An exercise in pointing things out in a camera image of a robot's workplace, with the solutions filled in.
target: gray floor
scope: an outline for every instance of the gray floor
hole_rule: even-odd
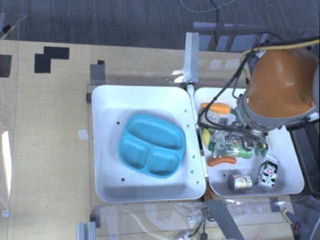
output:
[[[208,0],[184,2],[194,10],[213,7]],[[216,26],[216,12],[189,12],[180,0],[0,0],[0,13],[26,15],[20,34],[9,39],[169,49],[184,49],[186,32],[200,33],[202,50],[237,51],[246,47],[217,48],[213,36],[244,35],[238,41],[252,45],[259,32],[289,40],[318,35],[320,26],[320,0],[238,0],[218,10]]]

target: tin can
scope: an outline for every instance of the tin can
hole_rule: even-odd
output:
[[[228,177],[228,186],[231,191],[249,190],[252,188],[252,179],[250,174],[230,175]]]

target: blue plate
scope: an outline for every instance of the blue plate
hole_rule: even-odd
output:
[[[148,114],[136,114],[126,123],[119,142],[122,163],[137,172],[168,178],[179,168],[186,137],[174,124]]]

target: wooden table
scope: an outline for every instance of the wooden table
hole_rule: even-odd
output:
[[[35,54],[43,54],[44,46],[70,48],[69,59],[52,59],[51,73],[35,73]],[[3,40],[0,54],[12,55],[10,77],[0,78],[4,122],[0,130],[1,134],[9,131],[12,154],[10,200],[1,202],[1,208],[9,208],[11,214],[9,219],[1,218],[0,238],[76,239],[77,223],[87,223],[92,209],[89,142],[78,134],[88,130],[90,64],[104,60],[111,82],[173,85],[177,76],[171,73],[183,68],[184,51]],[[199,78],[221,85],[237,68],[239,54],[200,52],[199,59]],[[0,196],[6,196],[0,177]],[[103,211],[110,220],[105,221],[107,229],[98,229],[99,240],[111,234],[116,239],[173,239],[189,225],[175,202],[105,204]],[[153,222],[156,218],[162,226]],[[235,221],[246,239],[293,239],[290,225],[279,212],[244,214]],[[215,222],[207,225],[207,232],[210,239],[224,239]]]

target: can label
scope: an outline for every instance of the can label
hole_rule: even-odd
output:
[[[234,190],[247,190],[252,188],[252,180],[249,174],[232,176],[234,180]]]

